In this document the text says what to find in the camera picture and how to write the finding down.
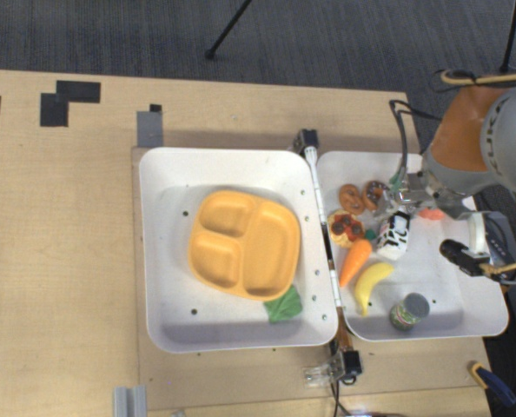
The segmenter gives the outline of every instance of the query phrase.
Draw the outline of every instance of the donut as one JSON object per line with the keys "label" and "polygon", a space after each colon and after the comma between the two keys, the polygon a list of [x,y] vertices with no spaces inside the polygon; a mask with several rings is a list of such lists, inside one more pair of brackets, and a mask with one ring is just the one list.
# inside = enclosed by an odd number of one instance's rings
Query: donut
{"label": "donut", "polygon": [[364,211],[361,192],[353,184],[345,184],[340,188],[339,204],[341,204],[344,210],[353,215],[360,215]]}
{"label": "donut", "polygon": [[337,210],[327,218],[329,236],[332,241],[343,248],[350,248],[353,242],[364,237],[364,225],[356,216],[345,211]]}
{"label": "donut", "polygon": [[378,201],[385,190],[389,190],[389,187],[383,182],[367,182],[362,190],[362,201],[368,210],[375,211],[378,208]]}

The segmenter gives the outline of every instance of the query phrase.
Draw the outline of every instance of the white plastic tray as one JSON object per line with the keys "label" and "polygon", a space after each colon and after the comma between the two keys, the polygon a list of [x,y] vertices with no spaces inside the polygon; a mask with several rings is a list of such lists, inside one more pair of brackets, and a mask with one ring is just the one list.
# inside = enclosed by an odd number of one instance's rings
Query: white plastic tray
{"label": "white plastic tray", "polygon": [[[318,162],[318,173],[327,214],[339,208],[338,195],[343,184],[352,183],[361,189],[373,179],[387,182],[397,169],[399,159],[399,154],[390,153],[330,152],[323,155]],[[409,171],[420,169],[420,156],[410,155],[408,161]],[[472,199],[465,204],[471,209],[474,207]],[[371,225],[371,215],[365,214],[362,218],[367,226]],[[353,297],[356,277],[341,290],[347,324],[355,334],[364,340],[389,341],[503,332],[508,313],[499,284],[485,277],[469,277],[441,256],[440,243],[446,238],[468,245],[467,222],[448,217],[438,222],[414,218],[407,253],[394,264],[394,272],[374,289],[367,317],[361,316]],[[347,251],[333,242],[332,249],[339,270]],[[366,265],[375,261],[383,260],[372,256]],[[428,299],[430,315],[410,332],[400,332],[391,325],[389,310],[411,292]]]}
{"label": "white plastic tray", "polygon": [[[319,346],[334,337],[334,296],[303,159],[287,151],[152,149],[141,160],[140,180],[148,331],[160,349]],[[301,253],[294,285],[303,306],[297,317],[270,324],[262,302],[210,288],[190,272],[187,251],[196,211],[218,189],[260,195],[296,214]]]}

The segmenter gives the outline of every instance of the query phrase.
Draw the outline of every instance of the can lid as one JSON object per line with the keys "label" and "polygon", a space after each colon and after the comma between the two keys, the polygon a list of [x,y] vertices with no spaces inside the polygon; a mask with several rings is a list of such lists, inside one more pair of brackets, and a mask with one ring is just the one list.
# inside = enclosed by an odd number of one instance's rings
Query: can lid
{"label": "can lid", "polygon": [[430,313],[430,303],[421,294],[408,294],[403,301],[403,306],[409,314],[417,318],[425,318]]}

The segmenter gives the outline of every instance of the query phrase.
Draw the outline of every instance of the metal rod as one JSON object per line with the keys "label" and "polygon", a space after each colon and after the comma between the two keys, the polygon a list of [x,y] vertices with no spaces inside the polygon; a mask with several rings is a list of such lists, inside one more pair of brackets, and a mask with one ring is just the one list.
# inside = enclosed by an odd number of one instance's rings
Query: metal rod
{"label": "metal rod", "polygon": [[205,56],[206,56],[206,58],[208,60],[211,60],[211,59],[213,59],[215,57],[215,52],[220,47],[220,45],[222,44],[223,40],[225,40],[225,37],[227,37],[229,32],[233,29],[233,27],[235,26],[235,24],[237,23],[239,18],[241,18],[242,14],[244,14],[244,11],[247,9],[247,7],[250,5],[250,3],[252,1],[253,0],[245,0],[242,3],[241,7],[236,11],[235,15],[229,21],[228,25],[225,27],[223,32],[220,34],[219,37],[217,37],[217,40],[212,45],[212,47],[209,50],[206,50]]}
{"label": "metal rod", "polygon": [[499,67],[499,71],[506,73],[509,70],[509,60],[511,59],[511,51],[513,50],[513,41],[516,34],[516,0],[513,7],[513,16],[511,18],[511,28],[509,30],[509,38],[507,39],[507,46],[505,49],[505,55],[503,56],[503,63]]}

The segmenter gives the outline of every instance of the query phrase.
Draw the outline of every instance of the carrot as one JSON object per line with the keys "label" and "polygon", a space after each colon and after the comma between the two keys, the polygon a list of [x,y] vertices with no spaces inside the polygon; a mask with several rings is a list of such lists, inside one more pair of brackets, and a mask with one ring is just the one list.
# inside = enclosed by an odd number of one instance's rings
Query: carrot
{"label": "carrot", "polygon": [[341,274],[339,275],[340,288],[344,288],[353,279],[371,253],[372,244],[370,244],[369,240],[359,239],[353,242],[353,246],[348,250],[347,256],[345,256]]}

